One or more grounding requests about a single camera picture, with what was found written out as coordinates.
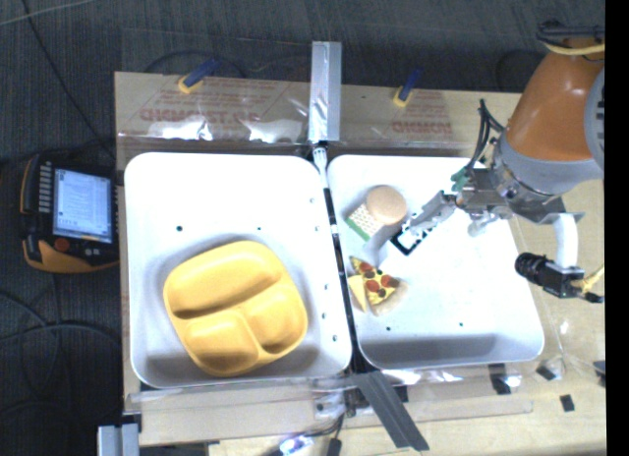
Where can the round tan bread bun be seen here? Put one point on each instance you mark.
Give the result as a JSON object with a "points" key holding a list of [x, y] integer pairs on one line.
{"points": [[387, 204]]}

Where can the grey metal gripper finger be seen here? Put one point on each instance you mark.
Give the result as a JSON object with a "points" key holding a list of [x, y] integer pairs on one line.
{"points": [[432, 209]]}

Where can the green and white carton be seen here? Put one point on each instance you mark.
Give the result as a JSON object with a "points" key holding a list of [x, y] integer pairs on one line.
{"points": [[362, 222]]}

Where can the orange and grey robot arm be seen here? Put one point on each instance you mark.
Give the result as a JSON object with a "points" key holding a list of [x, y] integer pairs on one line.
{"points": [[550, 115]]}

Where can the brown cardboard board, red print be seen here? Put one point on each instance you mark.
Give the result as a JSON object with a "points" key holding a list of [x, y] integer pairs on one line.
{"points": [[236, 105]]}

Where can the black and white carton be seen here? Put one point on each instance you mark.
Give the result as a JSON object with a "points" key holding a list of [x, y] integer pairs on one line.
{"points": [[408, 243]]}

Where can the white plastic tray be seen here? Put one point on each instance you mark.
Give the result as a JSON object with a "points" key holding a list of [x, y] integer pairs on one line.
{"points": [[457, 297], [216, 198]]}

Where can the pizza slice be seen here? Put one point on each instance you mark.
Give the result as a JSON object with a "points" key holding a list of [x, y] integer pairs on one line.
{"points": [[378, 287]]}

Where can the yellow divided plate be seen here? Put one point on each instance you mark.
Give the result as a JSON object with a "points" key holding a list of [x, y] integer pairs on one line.
{"points": [[236, 306]]}

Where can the thin black and white rod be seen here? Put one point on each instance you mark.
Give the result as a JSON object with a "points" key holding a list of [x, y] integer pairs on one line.
{"points": [[330, 208]]}

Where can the black cylinder on white bracket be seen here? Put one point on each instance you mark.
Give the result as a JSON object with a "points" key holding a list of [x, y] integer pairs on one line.
{"points": [[545, 271]]}

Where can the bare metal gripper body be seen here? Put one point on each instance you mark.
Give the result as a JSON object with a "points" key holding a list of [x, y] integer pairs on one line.
{"points": [[491, 194]]}

